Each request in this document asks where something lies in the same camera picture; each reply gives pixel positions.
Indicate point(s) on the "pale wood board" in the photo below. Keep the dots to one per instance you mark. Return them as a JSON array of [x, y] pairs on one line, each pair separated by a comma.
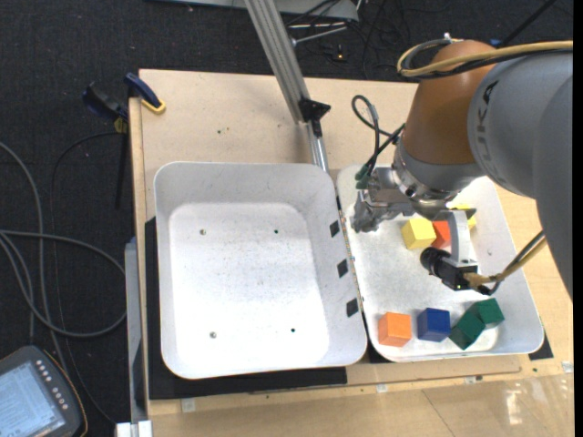
[[218, 121]]

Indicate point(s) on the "black cylinder on white bracket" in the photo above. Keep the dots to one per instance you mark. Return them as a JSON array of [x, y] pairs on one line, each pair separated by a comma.
[[457, 244]]

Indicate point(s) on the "white plastic tray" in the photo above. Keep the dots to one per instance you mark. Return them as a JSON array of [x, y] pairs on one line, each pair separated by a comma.
[[391, 280], [246, 271]]

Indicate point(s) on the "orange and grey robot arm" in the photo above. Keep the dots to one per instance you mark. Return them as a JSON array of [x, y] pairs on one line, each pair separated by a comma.
[[510, 121]]

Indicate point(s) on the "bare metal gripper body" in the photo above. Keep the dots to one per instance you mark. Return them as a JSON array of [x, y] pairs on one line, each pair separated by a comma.
[[395, 195]]

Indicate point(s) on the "blue cube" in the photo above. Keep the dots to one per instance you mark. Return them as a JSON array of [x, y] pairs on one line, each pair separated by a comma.
[[433, 325]]

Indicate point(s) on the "orange cube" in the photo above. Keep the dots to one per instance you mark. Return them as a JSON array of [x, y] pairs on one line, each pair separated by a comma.
[[394, 330], [442, 235]]

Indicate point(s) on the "yellow cube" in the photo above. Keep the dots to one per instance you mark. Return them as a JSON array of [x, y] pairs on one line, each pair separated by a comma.
[[418, 235], [470, 219]]

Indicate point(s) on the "green cube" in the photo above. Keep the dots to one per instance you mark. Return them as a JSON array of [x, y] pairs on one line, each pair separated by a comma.
[[467, 331], [489, 311]]

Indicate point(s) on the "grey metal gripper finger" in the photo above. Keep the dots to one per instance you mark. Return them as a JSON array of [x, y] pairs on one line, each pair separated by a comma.
[[376, 221], [359, 216]]

